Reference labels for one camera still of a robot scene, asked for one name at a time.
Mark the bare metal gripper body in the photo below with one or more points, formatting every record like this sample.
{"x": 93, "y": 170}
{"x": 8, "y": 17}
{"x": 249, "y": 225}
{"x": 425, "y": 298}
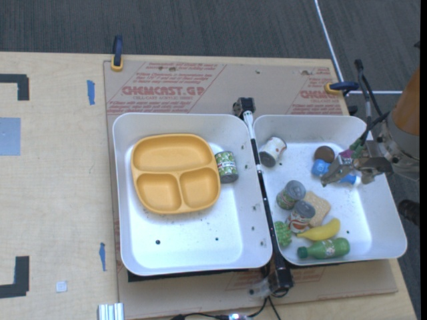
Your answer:
{"x": 380, "y": 152}

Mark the thin black and white rod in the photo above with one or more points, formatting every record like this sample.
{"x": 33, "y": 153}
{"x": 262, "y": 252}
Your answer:
{"x": 263, "y": 192}

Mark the green bottle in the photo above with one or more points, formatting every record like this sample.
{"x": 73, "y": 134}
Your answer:
{"x": 328, "y": 248}

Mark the brown round toy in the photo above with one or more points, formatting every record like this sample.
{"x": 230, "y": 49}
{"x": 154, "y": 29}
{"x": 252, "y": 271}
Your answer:
{"x": 324, "y": 153}

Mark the yellow banana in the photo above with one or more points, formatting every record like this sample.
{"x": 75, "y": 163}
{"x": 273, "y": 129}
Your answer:
{"x": 322, "y": 231}

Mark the white plastic tray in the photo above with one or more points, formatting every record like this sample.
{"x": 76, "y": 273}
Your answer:
{"x": 187, "y": 245}
{"x": 367, "y": 218}

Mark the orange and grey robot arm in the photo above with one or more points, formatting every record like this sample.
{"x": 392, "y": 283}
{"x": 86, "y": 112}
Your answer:
{"x": 407, "y": 112}

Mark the green can grey lid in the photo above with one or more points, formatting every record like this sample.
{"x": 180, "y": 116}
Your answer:
{"x": 289, "y": 195}

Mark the tan bread slice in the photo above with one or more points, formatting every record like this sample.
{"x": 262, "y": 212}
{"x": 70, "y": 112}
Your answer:
{"x": 321, "y": 205}

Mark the red and white can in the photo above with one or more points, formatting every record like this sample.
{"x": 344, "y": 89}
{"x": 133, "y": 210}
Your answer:
{"x": 299, "y": 219}

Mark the blue and white bottle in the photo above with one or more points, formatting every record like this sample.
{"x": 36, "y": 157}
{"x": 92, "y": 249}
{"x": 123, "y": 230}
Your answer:
{"x": 319, "y": 168}

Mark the brown cardboard board red print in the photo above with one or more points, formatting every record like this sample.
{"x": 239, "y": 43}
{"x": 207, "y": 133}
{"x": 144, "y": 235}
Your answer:
{"x": 207, "y": 88}

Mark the green grapes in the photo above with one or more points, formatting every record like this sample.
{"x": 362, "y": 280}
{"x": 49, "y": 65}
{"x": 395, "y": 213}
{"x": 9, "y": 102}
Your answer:
{"x": 283, "y": 233}

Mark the orange divided plate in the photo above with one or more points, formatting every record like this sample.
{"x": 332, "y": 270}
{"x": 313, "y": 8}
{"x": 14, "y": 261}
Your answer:
{"x": 166, "y": 155}

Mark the green patterned can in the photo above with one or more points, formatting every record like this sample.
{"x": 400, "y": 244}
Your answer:
{"x": 227, "y": 165}

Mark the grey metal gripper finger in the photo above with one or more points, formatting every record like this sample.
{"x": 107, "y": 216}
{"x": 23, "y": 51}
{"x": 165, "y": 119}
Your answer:
{"x": 337, "y": 169}
{"x": 368, "y": 167}

